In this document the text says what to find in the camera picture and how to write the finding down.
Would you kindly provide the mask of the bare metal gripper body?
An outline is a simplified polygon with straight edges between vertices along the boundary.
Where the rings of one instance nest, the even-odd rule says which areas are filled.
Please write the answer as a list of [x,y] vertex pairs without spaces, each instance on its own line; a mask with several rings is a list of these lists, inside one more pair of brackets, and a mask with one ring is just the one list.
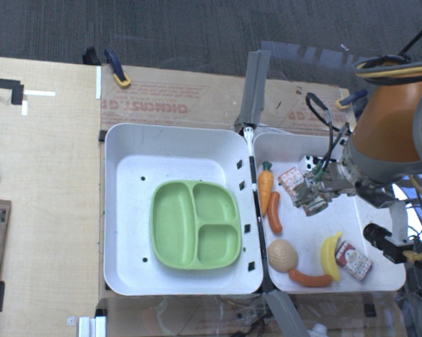
[[305,178],[323,196],[355,196],[359,188],[371,184],[369,177],[354,164],[345,161],[323,161],[309,171]]

